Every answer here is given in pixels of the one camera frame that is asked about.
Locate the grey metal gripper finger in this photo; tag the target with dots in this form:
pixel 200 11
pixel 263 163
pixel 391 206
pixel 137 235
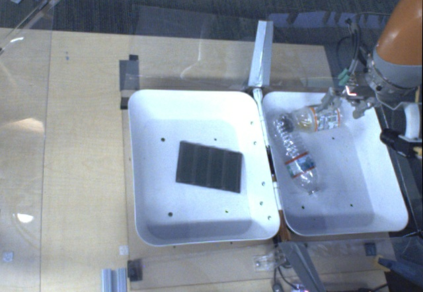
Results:
pixel 332 98
pixel 363 108

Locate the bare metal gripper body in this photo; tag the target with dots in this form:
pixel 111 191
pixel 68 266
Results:
pixel 380 90

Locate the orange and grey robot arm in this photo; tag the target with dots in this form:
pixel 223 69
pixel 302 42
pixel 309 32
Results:
pixel 401 33

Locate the clear bottle with orange label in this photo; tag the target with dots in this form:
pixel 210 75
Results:
pixel 314 120

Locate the clear bottle with blue label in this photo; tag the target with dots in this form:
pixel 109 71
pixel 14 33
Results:
pixel 299 165

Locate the white plastic tray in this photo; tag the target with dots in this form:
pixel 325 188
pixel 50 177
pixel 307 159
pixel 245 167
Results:
pixel 347 191
pixel 198 218

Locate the black ribbed rectangular pad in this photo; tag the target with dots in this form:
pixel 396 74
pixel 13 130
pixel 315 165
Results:
pixel 208 166

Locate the black cylinder on white bracket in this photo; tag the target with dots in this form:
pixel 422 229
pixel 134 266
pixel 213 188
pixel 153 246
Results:
pixel 412 143

